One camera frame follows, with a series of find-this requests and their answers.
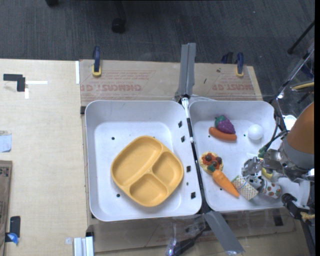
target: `metal bracket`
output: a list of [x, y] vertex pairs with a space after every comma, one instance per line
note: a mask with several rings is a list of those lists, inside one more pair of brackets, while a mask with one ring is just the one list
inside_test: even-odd
[[196, 43], [183, 44], [181, 47], [179, 86], [174, 96], [177, 102], [183, 97], [190, 98], [192, 95], [195, 84], [195, 57]]
[[94, 237], [75, 237], [73, 239], [73, 256], [94, 256]]
[[241, 168], [241, 172], [243, 176], [254, 175], [261, 171], [261, 168], [261, 160], [255, 156], [244, 163], [243, 168]]
[[230, 229], [220, 212], [210, 211], [204, 214], [204, 219], [229, 256], [245, 253], [244, 248]]

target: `snack package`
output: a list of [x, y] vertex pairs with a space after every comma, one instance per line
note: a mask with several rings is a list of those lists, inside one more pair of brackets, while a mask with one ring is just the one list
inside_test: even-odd
[[234, 185], [236, 190], [248, 201], [258, 195], [258, 190], [256, 190], [250, 183], [248, 183], [243, 177], [235, 177], [231, 183]]

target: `wooden table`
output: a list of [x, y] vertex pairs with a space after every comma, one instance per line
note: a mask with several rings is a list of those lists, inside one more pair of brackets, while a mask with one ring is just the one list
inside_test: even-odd
[[[0, 80], [0, 130], [12, 133], [13, 162], [8, 217], [21, 217], [18, 245], [6, 256], [71, 256], [70, 239], [88, 227], [80, 85], [75, 61], [0, 59], [3, 74], [21, 74], [29, 99], [17, 83]], [[300, 223], [295, 230], [239, 239], [246, 255], [307, 255]], [[99, 255], [164, 255], [164, 247], [110, 251]], [[201, 241], [186, 256], [226, 255], [219, 242]]]

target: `dark carpet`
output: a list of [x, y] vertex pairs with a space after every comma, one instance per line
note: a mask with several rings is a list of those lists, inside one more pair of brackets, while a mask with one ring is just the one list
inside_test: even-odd
[[196, 63], [220, 63], [242, 52], [267, 100], [285, 82], [315, 37], [315, 0], [122, 1], [126, 32], [114, 33], [114, 1], [0, 0], [0, 58], [180, 62], [196, 43]]

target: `yellow divided plate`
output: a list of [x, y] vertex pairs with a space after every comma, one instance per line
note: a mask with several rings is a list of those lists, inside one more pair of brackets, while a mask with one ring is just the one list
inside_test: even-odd
[[151, 136], [140, 136], [113, 160], [111, 176], [132, 200], [145, 207], [154, 207], [177, 188], [184, 168], [160, 141]]

